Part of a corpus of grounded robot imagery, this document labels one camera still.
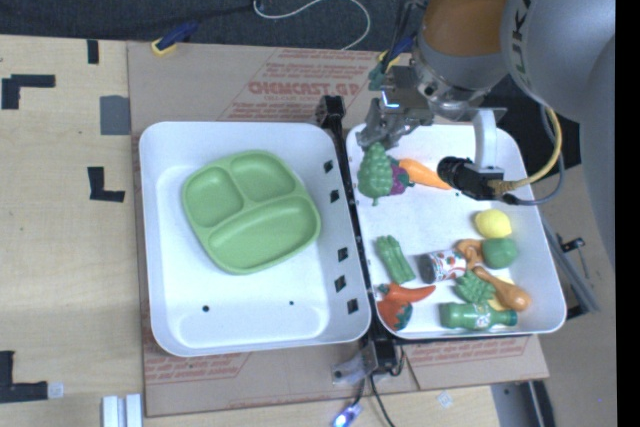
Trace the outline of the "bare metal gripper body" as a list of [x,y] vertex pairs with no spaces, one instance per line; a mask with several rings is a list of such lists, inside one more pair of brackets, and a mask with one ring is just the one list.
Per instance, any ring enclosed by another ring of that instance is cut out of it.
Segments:
[[381,86],[379,111],[405,124],[431,124],[436,116],[462,121],[483,98],[483,90],[452,84],[428,67],[394,66]]

